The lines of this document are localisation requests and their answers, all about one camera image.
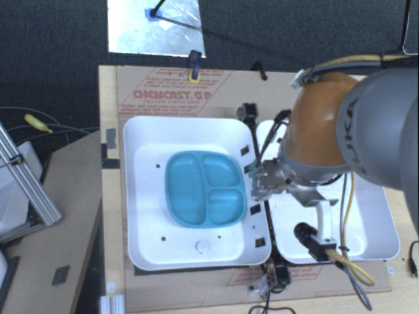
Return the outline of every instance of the dark floor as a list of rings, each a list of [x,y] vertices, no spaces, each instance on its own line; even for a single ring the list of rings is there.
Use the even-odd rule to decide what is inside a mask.
[[[405,9],[405,0],[199,3],[207,54],[203,67],[248,70],[259,60],[267,71],[298,71],[340,56],[394,50]],[[415,52],[418,4],[412,0],[407,41]],[[186,59],[108,53],[107,0],[0,0],[0,107],[30,107],[61,124],[97,127],[100,64],[179,67]],[[25,113],[0,109],[0,122],[7,129],[22,125]],[[36,134],[11,133],[16,142]],[[65,138],[33,144],[44,161]]]

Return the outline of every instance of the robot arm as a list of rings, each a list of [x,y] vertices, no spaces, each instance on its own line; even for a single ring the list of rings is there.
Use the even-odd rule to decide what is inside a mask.
[[[319,66],[325,73],[304,83],[278,159],[258,167],[253,197],[286,190],[310,206],[325,200],[319,184],[355,171],[403,190],[418,230],[417,59],[413,68],[386,69],[361,82]]]

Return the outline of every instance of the blue divided plate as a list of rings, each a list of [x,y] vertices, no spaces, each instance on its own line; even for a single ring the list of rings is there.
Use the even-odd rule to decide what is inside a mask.
[[[173,155],[166,166],[166,200],[172,217],[194,228],[230,226],[246,212],[240,168],[216,152]]]

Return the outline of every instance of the metal plate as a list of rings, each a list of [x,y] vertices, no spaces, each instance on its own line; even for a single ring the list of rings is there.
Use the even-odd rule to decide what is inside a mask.
[[[107,0],[109,51],[187,57],[191,50],[205,57],[198,0],[166,0],[162,17],[147,10],[160,0]]]

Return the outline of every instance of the black fabric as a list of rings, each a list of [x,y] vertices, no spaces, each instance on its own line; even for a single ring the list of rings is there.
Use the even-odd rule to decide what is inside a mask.
[[[199,3],[207,54],[202,67],[250,70],[261,61],[266,71],[394,50],[405,8],[405,0]],[[108,53],[107,0],[0,0],[0,24],[0,104],[46,111],[70,126],[98,126],[99,64],[186,65],[186,58]],[[418,0],[412,0],[408,48],[418,50]],[[0,111],[6,128],[24,124],[22,117]],[[12,137],[34,134],[21,130]],[[65,138],[33,144],[45,159]]]

